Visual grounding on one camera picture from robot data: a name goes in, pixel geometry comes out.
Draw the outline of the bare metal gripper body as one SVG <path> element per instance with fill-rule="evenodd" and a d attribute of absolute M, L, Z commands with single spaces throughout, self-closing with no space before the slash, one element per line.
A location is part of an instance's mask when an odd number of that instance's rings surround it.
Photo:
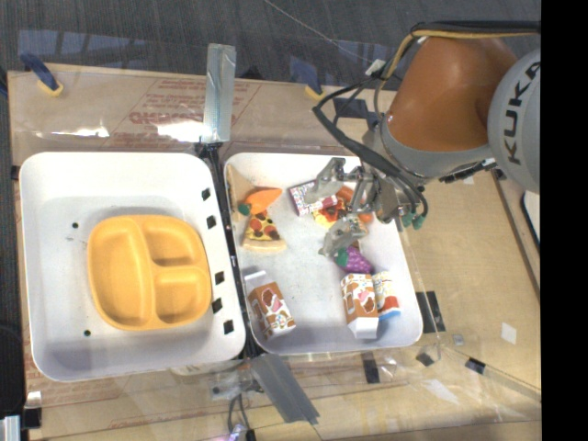
<path fill-rule="evenodd" d="M 410 224 L 416 216 L 412 193 L 374 167 L 357 166 L 344 174 L 344 182 L 353 188 L 348 209 L 356 215 L 372 213 L 382 223 L 398 220 L 402 224 Z"/>

